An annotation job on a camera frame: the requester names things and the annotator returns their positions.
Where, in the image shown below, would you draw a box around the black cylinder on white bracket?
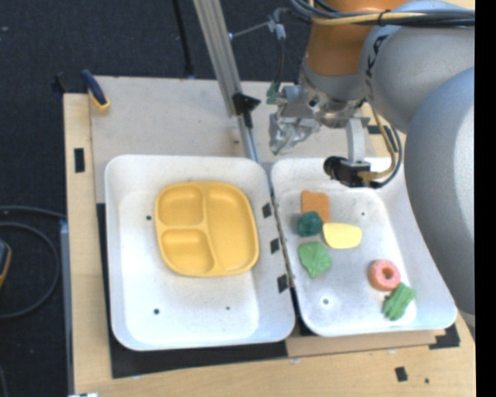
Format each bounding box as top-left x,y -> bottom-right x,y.
322,117 -> 374,189

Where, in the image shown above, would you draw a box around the yellow oval slice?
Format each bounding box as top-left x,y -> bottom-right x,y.
322,222 -> 364,251

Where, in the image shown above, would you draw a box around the green bean pods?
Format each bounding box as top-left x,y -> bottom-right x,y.
381,281 -> 417,322

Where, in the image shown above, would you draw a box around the yellow divided plate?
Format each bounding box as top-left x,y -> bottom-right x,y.
154,181 -> 260,279

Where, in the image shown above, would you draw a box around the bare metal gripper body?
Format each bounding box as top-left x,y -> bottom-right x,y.
275,84 -> 364,129

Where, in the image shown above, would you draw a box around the orange bread slice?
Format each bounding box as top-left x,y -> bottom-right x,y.
300,189 -> 331,224

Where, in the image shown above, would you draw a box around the green lettuce leaf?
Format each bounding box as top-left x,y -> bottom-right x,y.
297,241 -> 333,280

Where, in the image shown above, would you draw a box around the pink doughnut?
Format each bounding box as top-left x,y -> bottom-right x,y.
367,259 -> 402,292

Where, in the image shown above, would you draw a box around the white plastic tray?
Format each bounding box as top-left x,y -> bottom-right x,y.
103,154 -> 297,352
269,156 -> 458,338

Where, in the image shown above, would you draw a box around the dark green broccoli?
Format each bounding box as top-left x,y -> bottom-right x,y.
296,210 -> 325,238

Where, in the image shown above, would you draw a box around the pale wood board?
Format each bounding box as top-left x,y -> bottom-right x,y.
88,74 -> 447,358

